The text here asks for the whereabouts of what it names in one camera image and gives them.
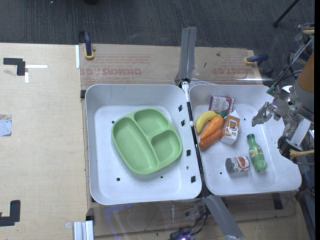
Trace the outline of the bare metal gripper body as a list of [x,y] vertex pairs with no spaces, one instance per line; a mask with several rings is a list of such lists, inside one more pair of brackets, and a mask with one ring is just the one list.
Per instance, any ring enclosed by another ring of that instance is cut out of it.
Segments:
[[301,121],[302,103],[299,95],[301,88],[298,85],[292,85],[289,92],[279,89],[272,93],[274,97],[271,104],[268,105],[268,110],[272,113],[276,121],[283,119],[284,121]]

